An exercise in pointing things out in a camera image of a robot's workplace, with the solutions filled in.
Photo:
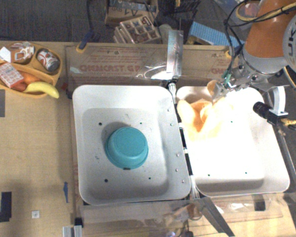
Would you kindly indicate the red and white packet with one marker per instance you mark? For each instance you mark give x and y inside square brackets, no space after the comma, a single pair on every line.
[8,75]

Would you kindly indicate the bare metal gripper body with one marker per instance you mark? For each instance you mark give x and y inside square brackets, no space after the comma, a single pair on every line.
[239,80]

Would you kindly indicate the teal bowl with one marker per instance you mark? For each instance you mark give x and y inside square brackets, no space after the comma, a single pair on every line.
[127,148]

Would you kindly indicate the thin black and white rod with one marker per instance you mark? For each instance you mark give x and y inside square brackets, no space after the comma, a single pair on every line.
[186,152]

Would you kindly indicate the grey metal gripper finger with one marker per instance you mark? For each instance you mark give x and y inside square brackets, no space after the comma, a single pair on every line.
[217,94]

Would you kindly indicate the orange carrot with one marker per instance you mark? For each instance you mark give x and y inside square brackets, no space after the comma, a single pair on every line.
[29,78]

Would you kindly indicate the brown cardboard board red print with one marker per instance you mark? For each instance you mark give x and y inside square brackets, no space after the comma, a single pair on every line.
[113,65]

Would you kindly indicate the orange divided plate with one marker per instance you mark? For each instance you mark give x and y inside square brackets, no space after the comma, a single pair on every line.
[47,76]

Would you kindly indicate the yellow banana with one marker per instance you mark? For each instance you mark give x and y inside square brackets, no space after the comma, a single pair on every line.
[43,87]

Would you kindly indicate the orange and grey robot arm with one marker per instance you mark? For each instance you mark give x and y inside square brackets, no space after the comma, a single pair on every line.
[264,36]

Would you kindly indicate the white plastic tray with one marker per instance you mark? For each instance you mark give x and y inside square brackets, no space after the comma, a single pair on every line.
[128,102]
[236,157]

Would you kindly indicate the yellow and orange soft toy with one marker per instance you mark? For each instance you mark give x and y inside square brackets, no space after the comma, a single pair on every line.
[199,117]

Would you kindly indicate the red and white can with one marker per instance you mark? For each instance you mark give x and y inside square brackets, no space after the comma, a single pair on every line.
[48,59]

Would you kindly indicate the black cylinder on white bracket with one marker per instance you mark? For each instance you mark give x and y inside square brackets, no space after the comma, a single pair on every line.
[270,112]

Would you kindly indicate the white and orange carton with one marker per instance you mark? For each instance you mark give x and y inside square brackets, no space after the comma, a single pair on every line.
[18,52]

